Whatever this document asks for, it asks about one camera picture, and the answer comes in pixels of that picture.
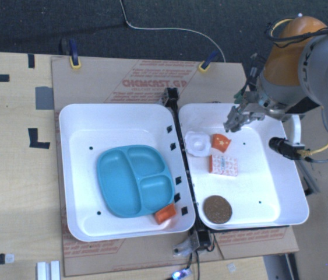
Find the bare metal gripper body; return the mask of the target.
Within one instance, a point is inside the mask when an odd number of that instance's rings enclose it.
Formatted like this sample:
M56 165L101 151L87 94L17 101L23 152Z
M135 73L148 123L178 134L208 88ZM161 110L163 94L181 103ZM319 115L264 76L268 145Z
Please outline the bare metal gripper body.
M262 121L265 117L281 120L285 116L287 105L271 102L267 106L260 103L243 101L237 107L237 122L240 124L249 124L252 121Z

